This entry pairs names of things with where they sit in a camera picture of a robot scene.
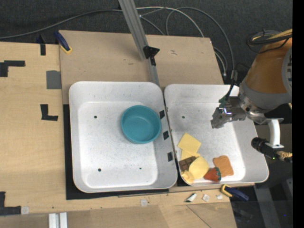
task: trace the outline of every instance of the metal pole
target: metal pole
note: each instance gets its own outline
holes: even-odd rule
[[[124,18],[133,36],[139,55],[142,60],[147,60],[150,80],[159,86],[160,84],[158,80],[156,66],[152,65],[151,60],[146,58],[145,53],[143,51],[143,48],[149,45],[145,32],[143,30],[143,25],[137,13],[135,3],[133,0],[118,0],[118,2],[122,8]]]

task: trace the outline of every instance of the wooden table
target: wooden table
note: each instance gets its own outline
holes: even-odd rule
[[[6,207],[20,205],[28,207],[30,213],[0,217],[0,226],[15,227],[13,224],[20,222],[22,227],[34,227],[31,222],[45,223],[47,216],[42,214],[69,212],[69,224],[74,224],[71,227],[81,227],[85,221],[92,224],[87,227],[95,227],[102,218],[106,222],[98,227],[119,226],[128,220],[130,226],[124,222],[126,227],[235,228],[229,198],[223,195],[222,200],[217,199],[219,186],[175,186],[164,194],[66,200],[63,104],[68,104],[69,86],[80,80],[149,78],[130,34],[61,33],[73,48],[70,55],[58,45],[46,45],[46,55],[42,56],[39,44],[0,43],[0,62],[26,63],[25,67],[9,67],[8,77],[0,77],[0,191],[6,192]],[[223,84],[210,39],[147,39],[150,46],[161,49],[155,59],[162,88],[172,83]],[[94,45],[91,50],[86,41]],[[62,89],[47,89],[46,73],[52,70],[61,72]],[[48,114],[57,115],[58,120],[41,120],[41,104],[48,104]],[[197,198],[190,205],[185,203],[193,193]],[[204,194],[210,196],[208,203],[202,200]],[[148,201],[147,207],[141,207],[142,199]]]

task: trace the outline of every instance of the teal bowl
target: teal bowl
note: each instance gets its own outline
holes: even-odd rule
[[[121,118],[121,128],[132,143],[154,141],[162,130],[160,117],[150,108],[134,105],[126,109]]]

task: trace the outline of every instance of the white tray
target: white tray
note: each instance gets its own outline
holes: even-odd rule
[[[212,129],[212,115],[219,105],[219,99],[229,90],[229,85],[182,85],[174,84],[165,88],[172,140],[178,161],[181,149],[177,146],[185,132],[201,142],[198,153],[210,167],[213,158],[227,155],[234,175],[223,177],[221,183],[264,182],[269,175],[263,154],[251,147],[251,140],[257,137],[253,121],[226,123],[220,129]],[[231,96],[237,95],[234,87]],[[215,184],[204,178],[194,181],[192,186]]]
[[[121,115],[133,105],[165,114],[161,134],[153,142],[133,144],[123,135]],[[175,184],[163,93],[156,84],[77,82],[69,89],[69,106],[73,180],[81,191],[166,189]]]

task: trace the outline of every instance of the yellow cheese slice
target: yellow cheese slice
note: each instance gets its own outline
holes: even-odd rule
[[[200,148],[200,145],[201,142],[188,133],[185,133],[181,138],[180,142],[177,144],[179,148],[181,148],[183,151],[187,152],[191,156],[195,156],[195,154]]]
[[[186,158],[189,158],[189,157],[191,157],[191,156],[192,156],[192,155],[190,155],[190,154],[188,154],[186,151],[182,150],[182,151],[181,151],[181,158],[180,158],[180,160],[182,161],[182,160],[184,160],[184,159],[186,159]],[[200,157],[200,154],[199,154],[199,153],[196,153],[194,156],[195,156],[195,157]]]
[[[194,179],[202,178],[209,170],[209,164],[203,157],[196,158],[189,166],[189,172]]]
[[[194,182],[194,177],[189,171],[183,171],[181,173],[181,176],[187,183],[193,183]]]

